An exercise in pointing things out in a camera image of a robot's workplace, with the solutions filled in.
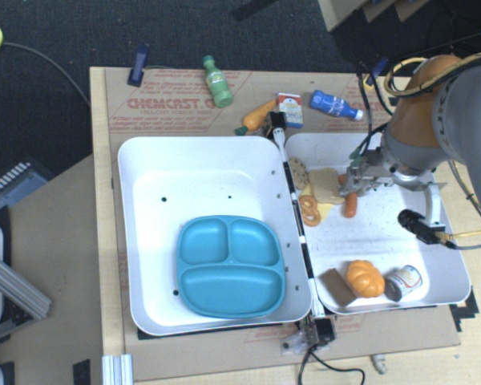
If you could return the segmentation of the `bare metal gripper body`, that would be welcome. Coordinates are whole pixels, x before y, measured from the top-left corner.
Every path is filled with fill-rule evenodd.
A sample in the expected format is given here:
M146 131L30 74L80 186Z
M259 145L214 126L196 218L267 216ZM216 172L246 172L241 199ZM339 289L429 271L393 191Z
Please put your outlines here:
M375 190L380 186L397 185L413 192L424 191L428 183L420 181L424 171L411 168L384 150L369 150L357 157L346 169L346 181L356 184L356 193L362 187Z

